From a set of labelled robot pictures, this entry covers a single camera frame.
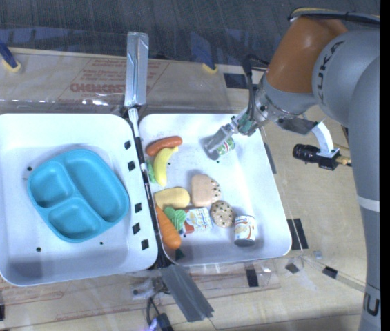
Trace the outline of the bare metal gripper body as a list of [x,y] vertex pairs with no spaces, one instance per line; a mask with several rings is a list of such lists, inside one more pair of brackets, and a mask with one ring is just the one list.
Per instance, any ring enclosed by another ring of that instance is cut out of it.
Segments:
[[231,125],[234,134],[251,136],[269,121],[277,119],[276,109],[269,100],[260,96],[264,96],[264,93],[251,92],[246,109],[232,117]]

